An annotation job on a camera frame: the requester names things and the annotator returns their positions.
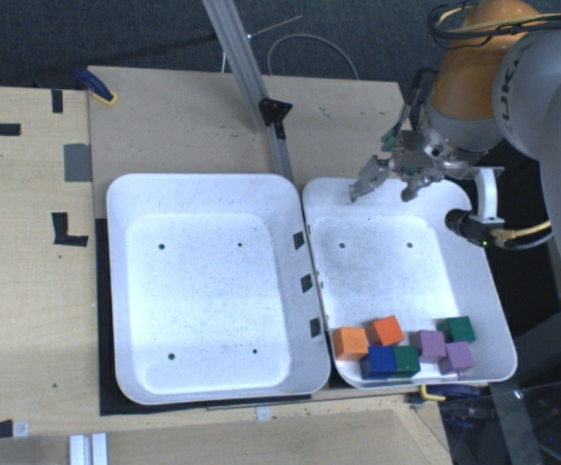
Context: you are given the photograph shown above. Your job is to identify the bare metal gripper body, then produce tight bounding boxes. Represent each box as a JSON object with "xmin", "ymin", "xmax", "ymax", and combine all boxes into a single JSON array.
[{"xmin": 387, "ymin": 129, "xmax": 470, "ymax": 176}]

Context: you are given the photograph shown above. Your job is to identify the white plastic tray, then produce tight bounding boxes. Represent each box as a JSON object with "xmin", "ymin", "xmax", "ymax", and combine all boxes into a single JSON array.
[
  {"xmin": 301, "ymin": 175, "xmax": 519, "ymax": 390},
  {"xmin": 106, "ymin": 171, "xmax": 332, "ymax": 406}
]

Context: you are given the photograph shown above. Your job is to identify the orange cube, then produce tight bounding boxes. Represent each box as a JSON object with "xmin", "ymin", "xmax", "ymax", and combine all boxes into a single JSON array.
[
  {"xmin": 330, "ymin": 325, "xmax": 370, "ymax": 362},
  {"xmin": 364, "ymin": 314, "xmax": 406, "ymax": 349}
]

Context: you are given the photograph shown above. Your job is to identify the green cube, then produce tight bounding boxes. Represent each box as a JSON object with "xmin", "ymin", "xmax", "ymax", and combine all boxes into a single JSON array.
[
  {"xmin": 391, "ymin": 344, "xmax": 422, "ymax": 379},
  {"xmin": 435, "ymin": 315, "xmax": 478, "ymax": 345}
]

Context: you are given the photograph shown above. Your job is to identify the purple cube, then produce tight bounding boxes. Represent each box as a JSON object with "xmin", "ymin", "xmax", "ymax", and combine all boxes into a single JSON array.
[
  {"xmin": 408, "ymin": 328, "xmax": 449, "ymax": 364},
  {"xmin": 436, "ymin": 340, "xmax": 477, "ymax": 378}
]

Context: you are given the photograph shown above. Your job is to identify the blue cube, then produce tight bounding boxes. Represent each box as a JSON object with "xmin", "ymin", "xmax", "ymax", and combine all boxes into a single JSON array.
[{"xmin": 358, "ymin": 345, "xmax": 398, "ymax": 381}]

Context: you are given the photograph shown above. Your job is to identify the black cylinder on white bracket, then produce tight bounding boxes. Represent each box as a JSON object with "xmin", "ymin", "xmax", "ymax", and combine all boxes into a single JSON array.
[{"xmin": 444, "ymin": 166, "xmax": 507, "ymax": 249}]

